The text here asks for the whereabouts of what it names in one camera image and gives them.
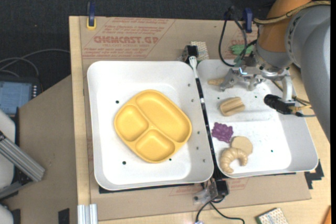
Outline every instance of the blue clamp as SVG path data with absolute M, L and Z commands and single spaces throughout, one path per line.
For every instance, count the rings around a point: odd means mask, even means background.
M 94 17 L 94 11 L 95 11 L 95 3 L 89 2 L 88 3 L 88 18 L 86 21 L 86 27 L 89 30 L 95 30 L 97 27 L 96 18 Z
M 243 10 L 243 20 L 245 21 L 245 31 L 246 33 L 252 32 L 252 20 L 253 13 L 250 8 L 245 8 Z

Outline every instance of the wooden table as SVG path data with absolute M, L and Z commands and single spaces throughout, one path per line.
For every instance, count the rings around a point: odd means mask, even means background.
M 208 44 L 218 44 L 221 26 L 223 22 L 211 22 L 206 20 L 176 20 L 183 25 L 183 37 L 181 42 L 187 40 L 200 40 L 203 37 Z M 88 151 L 85 121 L 85 100 L 83 96 L 83 70 L 80 17 L 69 18 L 70 49 L 71 49 L 71 75 L 72 95 L 74 107 L 75 147 L 76 147 L 76 174 L 77 174 L 77 200 L 79 205 L 91 204 L 89 188 Z M 209 56 L 217 58 L 216 47 L 209 47 Z M 291 75 L 295 77 L 294 84 L 298 96 L 307 98 L 300 79 L 300 72 L 295 67 L 291 68 Z M 277 204 L 264 204 L 221 210 L 227 216 L 241 217 L 245 223 L 256 223 L 255 217 L 280 207 L 289 223 L 323 223 L 331 206 L 331 174 L 330 174 L 330 143 L 316 118 L 307 118 L 307 124 L 311 132 L 318 156 L 323 168 L 324 177 L 320 181 L 313 182 L 310 200 L 281 202 Z M 148 216 L 141 218 L 119 219 L 100 221 L 100 223 L 194 223 L 197 212 L 185 212 L 179 214 Z M 204 210 L 200 220 L 205 223 L 223 223 L 223 218 L 214 210 Z M 225 220 L 225 223 L 239 223 L 238 221 Z

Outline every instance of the yellow divided plate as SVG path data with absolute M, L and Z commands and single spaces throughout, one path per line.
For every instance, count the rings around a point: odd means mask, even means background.
M 189 118 L 168 97 L 155 90 L 135 95 L 116 114 L 114 128 L 125 144 L 150 163 L 174 155 L 189 139 Z

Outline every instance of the round beige cookie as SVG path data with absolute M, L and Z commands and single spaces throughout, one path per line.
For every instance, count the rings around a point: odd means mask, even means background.
M 251 141 L 244 136 L 235 136 L 232 139 L 231 147 L 240 148 L 245 151 L 247 155 L 250 155 L 253 151 L 253 145 Z

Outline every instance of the purple toy grapes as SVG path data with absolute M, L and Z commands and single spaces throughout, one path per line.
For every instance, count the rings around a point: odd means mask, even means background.
M 220 141 L 229 143 L 232 135 L 233 135 L 232 126 L 227 126 L 226 124 L 215 122 L 215 126 L 212 129 L 213 137 L 217 138 Z

